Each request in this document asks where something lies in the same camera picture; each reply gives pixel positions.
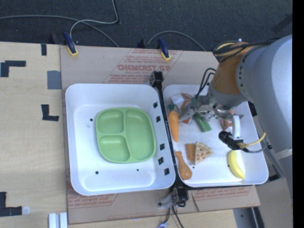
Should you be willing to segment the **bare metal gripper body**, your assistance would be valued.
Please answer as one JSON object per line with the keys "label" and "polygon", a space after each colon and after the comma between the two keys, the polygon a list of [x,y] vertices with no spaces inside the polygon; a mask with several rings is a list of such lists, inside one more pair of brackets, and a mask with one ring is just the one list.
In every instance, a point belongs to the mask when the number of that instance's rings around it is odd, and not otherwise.
{"label": "bare metal gripper body", "polygon": [[232,109],[244,102],[241,95],[195,95],[190,100],[190,105],[195,112],[205,118],[211,115],[217,118],[230,120],[233,117]]}

